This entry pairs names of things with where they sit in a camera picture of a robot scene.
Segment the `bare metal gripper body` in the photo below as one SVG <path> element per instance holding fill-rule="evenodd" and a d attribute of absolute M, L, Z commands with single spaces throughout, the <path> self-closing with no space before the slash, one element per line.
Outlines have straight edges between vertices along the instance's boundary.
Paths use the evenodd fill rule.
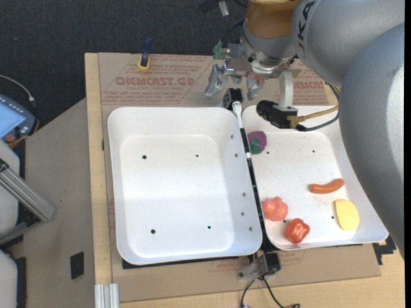
<path fill-rule="evenodd" d="M 251 78 L 277 78 L 282 71 L 288 71 L 296 55 L 287 57 L 269 56 L 256 51 L 247 42 L 229 44 L 223 55 L 226 75 Z"/>

